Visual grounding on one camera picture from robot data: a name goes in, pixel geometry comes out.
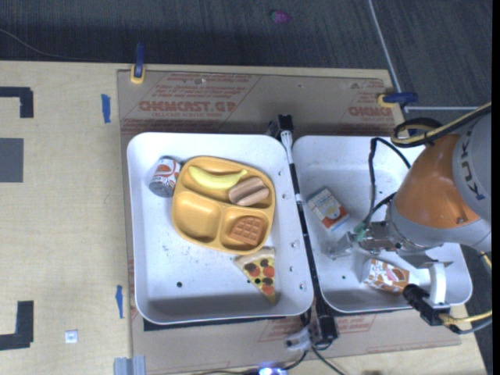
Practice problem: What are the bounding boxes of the white and orange carton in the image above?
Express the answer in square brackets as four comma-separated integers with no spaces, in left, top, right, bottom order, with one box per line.
[305,186,351,233]

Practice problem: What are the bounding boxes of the orange and white can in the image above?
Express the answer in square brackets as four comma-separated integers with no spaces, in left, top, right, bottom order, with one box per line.
[148,156,183,199]

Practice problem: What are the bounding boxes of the black cylinder on white bracket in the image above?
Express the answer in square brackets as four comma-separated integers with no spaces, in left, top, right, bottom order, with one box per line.
[402,262,455,327]

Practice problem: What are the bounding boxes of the brown waffle biscuit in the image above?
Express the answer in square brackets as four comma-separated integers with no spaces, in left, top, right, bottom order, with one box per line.
[227,215,264,248]

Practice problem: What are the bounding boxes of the brown cardboard board red print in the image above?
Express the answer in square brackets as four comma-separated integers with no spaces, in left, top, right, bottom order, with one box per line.
[116,66,463,371]

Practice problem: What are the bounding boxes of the orange and white packet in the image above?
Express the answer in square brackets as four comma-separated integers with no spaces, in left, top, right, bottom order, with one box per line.
[362,257,411,295]

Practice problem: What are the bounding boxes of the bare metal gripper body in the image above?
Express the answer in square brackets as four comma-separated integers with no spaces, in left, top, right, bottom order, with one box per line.
[357,220,404,255]

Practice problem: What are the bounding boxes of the black block with thin wires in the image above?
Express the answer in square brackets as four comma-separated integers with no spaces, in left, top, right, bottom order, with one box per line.
[311,302,340,344]
[266,113,295,139]

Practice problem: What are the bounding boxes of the white plastic tray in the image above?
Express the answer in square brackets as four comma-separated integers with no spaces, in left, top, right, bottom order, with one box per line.
[291,134,474,314]
[125,131,315,326]

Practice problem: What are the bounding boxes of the pizza slice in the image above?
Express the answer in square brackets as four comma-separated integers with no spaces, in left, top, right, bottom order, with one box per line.
[234,246,280,305]

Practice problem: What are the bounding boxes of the brown sausage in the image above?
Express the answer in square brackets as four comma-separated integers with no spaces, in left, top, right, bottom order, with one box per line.
[227,176,271,208]

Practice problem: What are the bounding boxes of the orange divided plate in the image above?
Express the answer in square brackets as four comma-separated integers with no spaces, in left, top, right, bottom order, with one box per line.
[170,155,277,255]

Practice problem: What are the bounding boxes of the yellow banana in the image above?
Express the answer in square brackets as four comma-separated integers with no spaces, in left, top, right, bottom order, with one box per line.
[187,164,249,191]

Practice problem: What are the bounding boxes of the thin black and white rod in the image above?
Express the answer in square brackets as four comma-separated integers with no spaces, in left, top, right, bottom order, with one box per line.
[280,130,326,309]

